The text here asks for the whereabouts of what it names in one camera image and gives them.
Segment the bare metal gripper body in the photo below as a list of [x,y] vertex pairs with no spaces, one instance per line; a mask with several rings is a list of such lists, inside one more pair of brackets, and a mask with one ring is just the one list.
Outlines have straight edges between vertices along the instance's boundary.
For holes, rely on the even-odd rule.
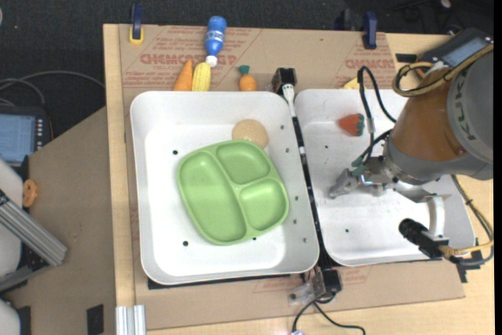
[[381,196],[393,191],[413,202],[422,202],[427,197],[427,191],[423,188],[424,182],[404,173],[389,157],[371,157],[352,175],[357,178],[358,186],[382,184],[384,193]]

